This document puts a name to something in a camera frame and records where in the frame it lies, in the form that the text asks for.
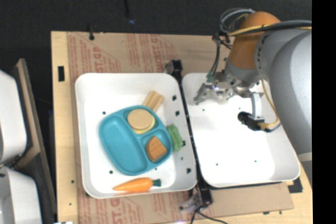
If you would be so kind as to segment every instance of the teal divided plate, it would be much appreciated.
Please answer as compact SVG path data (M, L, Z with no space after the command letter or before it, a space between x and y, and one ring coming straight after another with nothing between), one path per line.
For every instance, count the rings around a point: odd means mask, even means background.
M134 109L145 109L155 118L154 127L144 134L136 134L127 122L128 114ZM173 152L172 140L166 127L155 112L142 105L108 115L99 126L99 136L110 159L126 175L145 173L165 162ZM161 141L167 152L152 162L147 156L146 145L154 136Z

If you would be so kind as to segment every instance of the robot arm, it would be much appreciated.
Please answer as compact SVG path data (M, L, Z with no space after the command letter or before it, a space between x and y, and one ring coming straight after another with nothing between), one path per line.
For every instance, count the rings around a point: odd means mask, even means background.
M222 104L235 95L251 98L253 113L243 112L238 119L264 131L281 122L312 185L311 30L302 29L309 24L300 21L298 28L297 21L280 23L271 14L250 12L237 31L225 70L209 73L194 100L198 104L214 92ZM263 121L259 93L250 91L260 80L269 83L278 124Z

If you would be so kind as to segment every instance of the white plastic container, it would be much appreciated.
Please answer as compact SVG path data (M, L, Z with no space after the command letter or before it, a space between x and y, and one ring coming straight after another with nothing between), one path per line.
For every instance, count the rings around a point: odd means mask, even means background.
M27 134L16 81L0 70L0 164L8 164L26 148ZM0 224L42 224L34 180L0 168Z
M141 175L120 172L105 152L99 137L102 120L124 108L141 105L150 91L164 96L156 111L165 126L174 124L185 146L158 167ZM160 179L161 187L149 193L183 191L196 183L196 164L188 132L179 85L164 73L86 73L76 81L82 182L86 192L95 198L111 198L121 193L112 188L139 177Z
M299 162L282 126L265 133L252 131L238 121L239 112L252 113L251 99L235 96L219 104L218 99L210 98L195 105L193 98L205 78L205 73L190 73L182 82L205 181L221 188L296 179ZM253 91L263 92L262 86ZM273 122L275 114L265 95L261 106L266 122Z

